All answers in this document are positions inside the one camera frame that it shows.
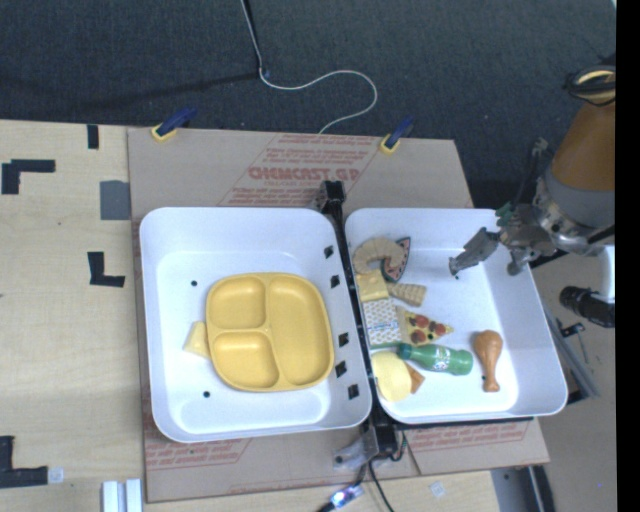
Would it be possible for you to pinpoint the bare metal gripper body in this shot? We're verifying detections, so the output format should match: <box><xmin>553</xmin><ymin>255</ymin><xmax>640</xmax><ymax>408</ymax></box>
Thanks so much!
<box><xmin>496</xmin><ymin>177</ymin><xmax>601</xmax><ymax>256</ymax></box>

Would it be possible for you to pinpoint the white plastic tray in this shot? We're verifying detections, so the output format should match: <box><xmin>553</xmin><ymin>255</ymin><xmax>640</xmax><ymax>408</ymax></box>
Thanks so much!
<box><xmin>138</xmin><ymin>206</ymin><xmax>374</xmax><ymax>444</ymax></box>
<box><xmin>343</xmin><ymin>207</ymin><xmax>570</xmax><ymax>426</ymax></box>

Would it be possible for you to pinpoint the watermelon slice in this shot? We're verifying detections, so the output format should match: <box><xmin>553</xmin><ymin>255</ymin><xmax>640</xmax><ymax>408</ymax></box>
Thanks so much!
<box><xmin>380</xmin><ymin>236</ymin><xmax>412</xmax><ymax>284</ymax></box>

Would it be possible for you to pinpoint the tan bread slice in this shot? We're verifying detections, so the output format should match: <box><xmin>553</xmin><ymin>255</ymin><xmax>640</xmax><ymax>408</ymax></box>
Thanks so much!
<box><xmin>387</xmin><ymin>282</ymin><xmax>428</xmax><ymax>308</ymax></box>

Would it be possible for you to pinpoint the pizza slice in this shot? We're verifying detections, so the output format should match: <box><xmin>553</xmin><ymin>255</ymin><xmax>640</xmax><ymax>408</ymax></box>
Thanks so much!
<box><xmin>394</xmin><ymin>305</ymin><xmax>455</xmax><ymax>347</ymax></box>

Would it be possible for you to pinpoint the brown chicken drumstick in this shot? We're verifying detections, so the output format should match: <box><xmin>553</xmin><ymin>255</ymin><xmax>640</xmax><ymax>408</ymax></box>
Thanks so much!
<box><xmin>473</xmin><ymin>329</ymin><xmax>504</xmax><ymax>393</ymax></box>

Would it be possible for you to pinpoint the tan croissant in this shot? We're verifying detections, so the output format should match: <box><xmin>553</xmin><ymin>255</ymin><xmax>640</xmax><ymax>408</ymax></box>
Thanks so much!
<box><xmin>352</xmin><ymin>236</ymin><xmax>405</xmax><ymax>275</ymax></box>

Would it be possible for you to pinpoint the yellow cheese block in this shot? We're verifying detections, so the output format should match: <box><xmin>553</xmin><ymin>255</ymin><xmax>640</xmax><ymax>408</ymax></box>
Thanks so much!
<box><xmin>355</xmin><ymin>271</ymin><xmax>390</xmax><ymax>303</ymax></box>

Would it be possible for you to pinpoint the green bottle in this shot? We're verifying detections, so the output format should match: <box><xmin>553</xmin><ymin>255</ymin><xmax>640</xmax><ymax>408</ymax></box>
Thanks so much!
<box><xmin>396</xmin><ymin>342</ymin><xmax>474</xmax><ymax>375</ymax></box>

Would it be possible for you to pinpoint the white patterned carton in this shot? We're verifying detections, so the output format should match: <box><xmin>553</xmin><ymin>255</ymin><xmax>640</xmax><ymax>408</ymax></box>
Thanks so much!
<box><xmin>361</xmin><ymin>297</ymin><xmax>402</xmax><ymax>347</ymax></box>

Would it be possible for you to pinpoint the thin black rod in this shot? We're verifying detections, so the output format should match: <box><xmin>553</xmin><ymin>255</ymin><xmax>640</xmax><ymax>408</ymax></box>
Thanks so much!
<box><xmin>333</xmin><ymin>209</ymin><xmax>381</xmax><ymax>426</ymax></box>

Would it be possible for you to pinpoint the orange wedge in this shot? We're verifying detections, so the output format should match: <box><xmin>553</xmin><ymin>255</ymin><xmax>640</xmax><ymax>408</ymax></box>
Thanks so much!
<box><xmin>403</xmin><ymin>362</ymin><xmax>426</xmax><ymax>395</ymax></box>

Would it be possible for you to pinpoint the yellow divided plate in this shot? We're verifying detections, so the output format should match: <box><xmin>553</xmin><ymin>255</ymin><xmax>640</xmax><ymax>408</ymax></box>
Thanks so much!
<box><xmin>204</xmin><ymin>272</ymin><xmax>336</xmax><ymax>393</ymax></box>

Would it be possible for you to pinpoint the brown cardboard board red print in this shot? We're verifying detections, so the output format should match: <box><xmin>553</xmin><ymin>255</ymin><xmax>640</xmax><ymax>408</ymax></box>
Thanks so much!
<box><xmin>125</xmin><ymin>127</ymin><xmax>551</xmax><ymax>504</ymax></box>

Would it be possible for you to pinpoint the pale yellow cheese wedge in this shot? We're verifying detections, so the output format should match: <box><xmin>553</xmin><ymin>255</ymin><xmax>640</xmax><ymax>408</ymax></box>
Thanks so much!
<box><xmin>181</xmin><ymin>321</ymin><xmax>211</xmax><ymax>359</ymax></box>

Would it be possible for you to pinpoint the black cylinder on white bracket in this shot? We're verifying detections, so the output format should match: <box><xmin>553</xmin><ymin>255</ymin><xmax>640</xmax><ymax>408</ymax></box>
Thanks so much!
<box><xmin>558</xmin><ymin>243</ymin><xmax>617</xmax><ymax>329</ymax></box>

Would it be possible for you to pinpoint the black block with wires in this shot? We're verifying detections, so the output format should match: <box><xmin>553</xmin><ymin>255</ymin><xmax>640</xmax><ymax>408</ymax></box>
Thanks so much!
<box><xmin>360</xmin><ymin>417</ymin><xmax>407</xmax><ymax>460</ymax></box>
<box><xmin>315</xmin><ymin>180</ymin><xmax>347</xmax><ymax>215</ymax></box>

